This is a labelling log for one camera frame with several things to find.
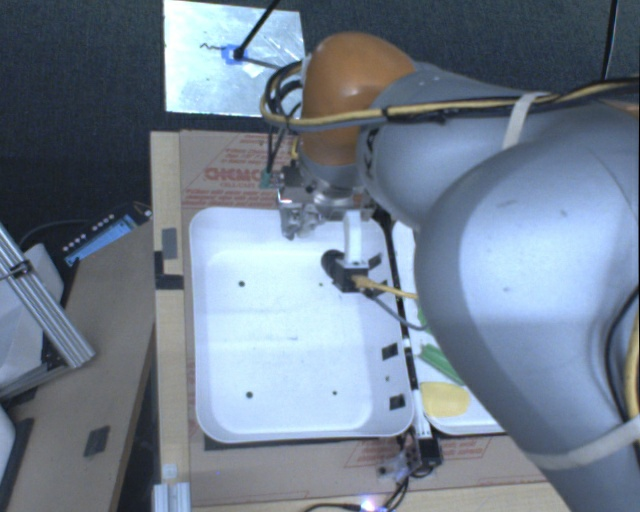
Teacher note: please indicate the black cylinder on white bracket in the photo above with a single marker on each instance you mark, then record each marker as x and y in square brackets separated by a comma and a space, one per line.
[350, 275]

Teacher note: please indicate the green toy vegetable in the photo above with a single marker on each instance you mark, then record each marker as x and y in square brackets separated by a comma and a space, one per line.
[440, 361]

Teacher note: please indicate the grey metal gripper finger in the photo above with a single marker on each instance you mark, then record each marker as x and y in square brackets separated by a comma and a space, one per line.
[290, 224]
[310, 220]

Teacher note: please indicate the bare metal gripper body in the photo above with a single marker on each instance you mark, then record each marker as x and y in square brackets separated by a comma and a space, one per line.
[331, 201]

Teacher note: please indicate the brown cardboard board red print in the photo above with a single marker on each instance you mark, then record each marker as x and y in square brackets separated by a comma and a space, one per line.
[310, 465]

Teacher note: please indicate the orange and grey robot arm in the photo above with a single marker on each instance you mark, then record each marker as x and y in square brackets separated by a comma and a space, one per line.
[500, 210]

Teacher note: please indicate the yellow toy food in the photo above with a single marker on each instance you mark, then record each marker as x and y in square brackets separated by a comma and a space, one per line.
[444, 400]

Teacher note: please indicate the thin black and white rod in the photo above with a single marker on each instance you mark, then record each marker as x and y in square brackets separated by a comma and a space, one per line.
[413, 370]

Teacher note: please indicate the white plastic tray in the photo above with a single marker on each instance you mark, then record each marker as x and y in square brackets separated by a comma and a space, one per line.
[290, 325]
[450, 425]

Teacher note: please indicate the green toy piece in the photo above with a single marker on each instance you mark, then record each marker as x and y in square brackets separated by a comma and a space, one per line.
[423, 318]

